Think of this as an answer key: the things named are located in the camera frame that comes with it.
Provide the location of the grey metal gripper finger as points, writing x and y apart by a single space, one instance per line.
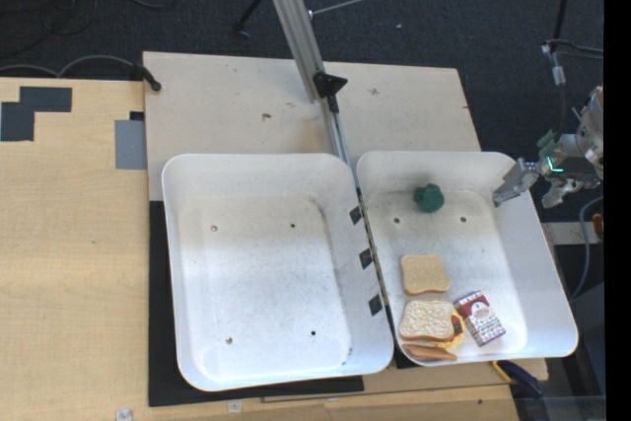
515 182
557 193

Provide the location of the tan bread slice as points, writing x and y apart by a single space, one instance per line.
424 274

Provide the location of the brown toast slice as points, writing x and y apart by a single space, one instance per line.
429 353

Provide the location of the green broccoli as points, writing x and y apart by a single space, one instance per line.
429 198

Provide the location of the red and white carton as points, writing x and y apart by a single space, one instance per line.
480 318

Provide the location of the toy sandwich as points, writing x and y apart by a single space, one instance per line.
428 320

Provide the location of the pale flat board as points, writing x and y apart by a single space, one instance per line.
222 113

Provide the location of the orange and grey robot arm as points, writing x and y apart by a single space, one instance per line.
598 99

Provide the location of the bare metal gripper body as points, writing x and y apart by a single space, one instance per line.
574 158

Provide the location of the white plastic tray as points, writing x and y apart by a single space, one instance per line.
266 281
493 256

